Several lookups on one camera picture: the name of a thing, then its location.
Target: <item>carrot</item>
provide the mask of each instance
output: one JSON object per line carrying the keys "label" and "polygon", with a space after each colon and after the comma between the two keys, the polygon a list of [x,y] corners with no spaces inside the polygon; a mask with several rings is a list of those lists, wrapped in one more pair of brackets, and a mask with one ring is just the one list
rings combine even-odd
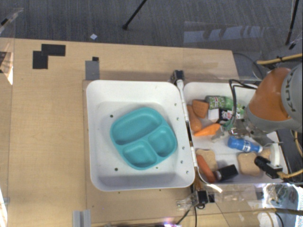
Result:
{"label": "carrot", "polygon": [[199,169],[203,172],[203,174],[206,176],[208,182],[214,183],[216,178],[212,172],[212,170],[209,168],[208,164],[204,160],[203,156],[196,155],[197,163],[199,166]]}
{"label": "carrot", "polygon": [[217,130],[220,128],[221,124],[213,123],[209,126],[206,126],[204,129],[194,133],[194,136],[205,136],[205,135],[214,135]]}

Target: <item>tripod leg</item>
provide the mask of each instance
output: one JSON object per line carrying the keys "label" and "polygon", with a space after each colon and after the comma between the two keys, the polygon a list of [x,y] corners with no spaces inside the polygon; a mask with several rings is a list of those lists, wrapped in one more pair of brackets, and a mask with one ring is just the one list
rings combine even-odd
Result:
{"label": "tripod leg", "polygon": [[292,15],[292,21],[290,23],[290,28],[289,28],[289,32],[288,32],[288,36],[287,36],[285,45],[289,44],[290,37],[292,36],[292,32],[293,32],[293,28],[294,28],[294,20],[295,20],[296,14],[297,14],[298,5],[299,5],[299,0],[295,0],[294,11],[293,11],[293,15]]}
{"label": "tripod leg", "polygon": [[136,11],[133,13],[133,15],[129,18],[129,20],[122,26],[122,28],[124,30],[127,30],[128,28],[128,25],[130,24],[130,22],[132,21],[132,19],[136,16],[136,14],[140,11],[140,9],[143,7],[144,3],[146,2],[147,0],[143,0],[141,2],[141,4],[139,5],[139,7],[136,9]]}

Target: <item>gray carpet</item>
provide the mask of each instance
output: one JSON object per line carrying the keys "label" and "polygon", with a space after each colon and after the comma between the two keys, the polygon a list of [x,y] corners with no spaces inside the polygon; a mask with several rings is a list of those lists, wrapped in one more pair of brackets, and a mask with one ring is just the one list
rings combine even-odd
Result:
{"label": "gray carpet", "polygon": [[[287,30],[292,0],[148,0],[128,31],[121,29],[142,0],[0,0],[24,8],[17,38],[183,47],[184,22],[274,26]],[[302,1],[295,29],[302,29]]]}

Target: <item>blue bottle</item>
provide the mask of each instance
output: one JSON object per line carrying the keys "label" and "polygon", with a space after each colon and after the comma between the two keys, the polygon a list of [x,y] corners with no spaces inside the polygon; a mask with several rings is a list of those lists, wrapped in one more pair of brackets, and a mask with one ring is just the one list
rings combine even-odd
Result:
{"label": "blue bottle", "polygon": [[255,145],[252,142],[244,139],[237,139],[234,136],[230,136],[228,139],[227,145],[229,148],[234,148],[238,150],[242,150],[244,152],[255,151],[260,153],[263,148],[260,145]]}

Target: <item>wooden table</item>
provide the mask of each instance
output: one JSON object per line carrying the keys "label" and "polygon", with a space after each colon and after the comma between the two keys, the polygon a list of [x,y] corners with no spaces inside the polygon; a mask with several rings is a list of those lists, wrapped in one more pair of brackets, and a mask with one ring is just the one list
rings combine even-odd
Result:
{"label": "wooden table", "polygon": [[[33,51],[40,51],[41,44],[64,44],[66,55],[49,56],[47,70],[34,70]],[[93,56],[100,59],[102,79],[167,81],[173,70],[187,75],[186,68],[189,74],[199,68],[219,72],[219,77],[237,76],[230,51],[16,39],[9,227],[69,227],[72,212],[87,208],[95,226],[119,220],[154,223],[183,215],[175,202],[188,189],[87,192],[82,82],[85,61]],[[100,199],[103,209],[88,206],[91,198]],[[228,226],[228,215],[216,204],[198,214],[201,226]],[[182,226],[193,226],[193,213],[189,215]]]}

